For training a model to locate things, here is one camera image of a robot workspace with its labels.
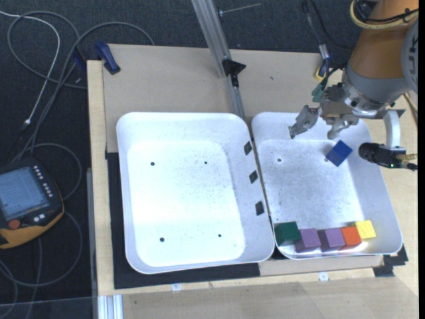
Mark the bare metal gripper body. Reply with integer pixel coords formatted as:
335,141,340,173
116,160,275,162
318,84,393,126

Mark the black cylinder on white bracket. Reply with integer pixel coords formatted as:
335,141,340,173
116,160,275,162
358,109,408,169

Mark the yellow cube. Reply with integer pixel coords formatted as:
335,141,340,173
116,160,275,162
355,220,377,240

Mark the brown cardboard board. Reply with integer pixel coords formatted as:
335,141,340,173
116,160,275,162
101,43,418,278

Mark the blue cube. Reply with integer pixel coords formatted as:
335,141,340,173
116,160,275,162
325,140,354,168

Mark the green cube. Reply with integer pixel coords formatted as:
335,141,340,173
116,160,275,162
274,221,301,247

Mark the white plastic tray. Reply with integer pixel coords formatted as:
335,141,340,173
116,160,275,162
250,111,404,261
115,111,276,275

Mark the orange cube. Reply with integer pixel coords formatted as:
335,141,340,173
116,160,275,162
341,226,363,247

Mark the purple cube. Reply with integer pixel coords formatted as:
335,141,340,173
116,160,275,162
294,227,322,254
317,227,347,253

